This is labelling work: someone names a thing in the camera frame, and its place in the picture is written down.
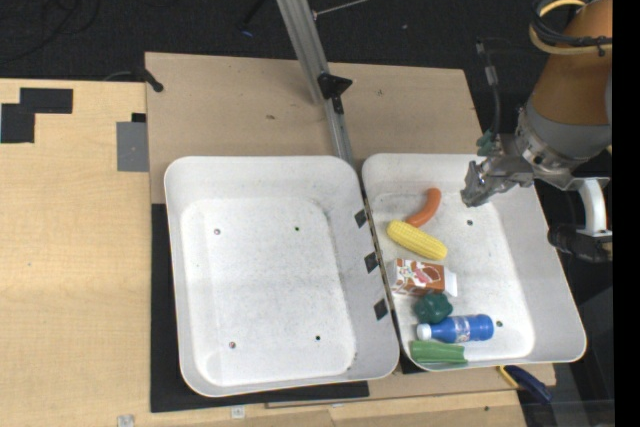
wooden board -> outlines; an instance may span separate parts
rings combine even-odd
[[[187,155],[333,155],[324,108],[298,61],[146,54],[151,197]],[[374,153],[475,153],[480,125],[462,70],[331,63],[356,167]]]
[[[363,425],[363,416],[375,426],[428,415],[445,425],[482,412],[487,423],[477,425],[525,425],[516,393],[493,369],[430,376],[421,390],[439,396],[428,398],[251,405],[245,422],[232,421],[227,407],[150,413],[149,174],[118,172],[116,157],[116,123],[146,111],[148,86],[2,79],[0,102],[16,103],[20,87],[72,88],[74,106],[36,115],[35,143],[0,144],[2,423],[111,427],[131,414],[136,426]],[[405,393],[396,381],[420,388],[401,379],[372,392]]]

wooden table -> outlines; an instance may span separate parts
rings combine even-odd
[[[175,77],[189,81],[202,74],[220,80],[225,73],[244,74],[244,80],[237,82],[242,89],[256,87],[253,78],[264,69],[280,70],[281,77],[301,74],[296,64],[147,56],[147,66],[167,86],[168,96]],[[402,151],[424,152],[425,146],[431,152],[474,151],[480,128],[461,71],[347,64],[332,65],[332,71],[356,77],[360,83],[344,96],[356,158],[391,140]],[[294,89],[302,87],[304,93],[297,79],[287,83]],[[397,95],[390,83],[405,88],[398,87]],[[429,102],[412,103],[406,97],[411,90],[406,89],[408,83],[422,84],[431,93]],[[136,427],[526,425],[516,392],[495,369],[394,373],[370,382],[371,396],[366,400],[341,405],[247,405],[244,420],[232,419],[229,407],[151,413],[150,196],[159,170],[118,171],[116,123],[130,121],[134,112],[147,112],[147,95],[155,93],[141,83],[3,79],[0,103],[17,103],[21,87],[71,88],[74,98],[72,114],[36,114],[34,143],[0,144],[0,423],[111,427],[119,416],[133,415]],[[305,107],[302,96],[299,100],[304,109],[316,109]],[[266,114],[288,116],[281,102],[269,106],[265,101]],[[278,106],[279,111],[272,110]],[[402,111],[405,121],[381,119],[385,109],[390,115]],[[376,116],[386,139],[376,139],[370,130]],[[152,132],[171,131],[158,121],[149,120],[150,149],[160,144],[157,137],[161,137],[152,138]],[[402,130],[403,123],[416,130],[408,138],[413,142],[398,139],[401,131],[391,132],[394,127]],[[435,131],[443,123],[446,130]],[[311,129],[322,126],[315,120]],[[327,140],[319,144],[326,146]],[[171,158],[177,144],[166,139],[165,143],[160,146]],[[555,382],[552,365],[528,370],[547,384]]]

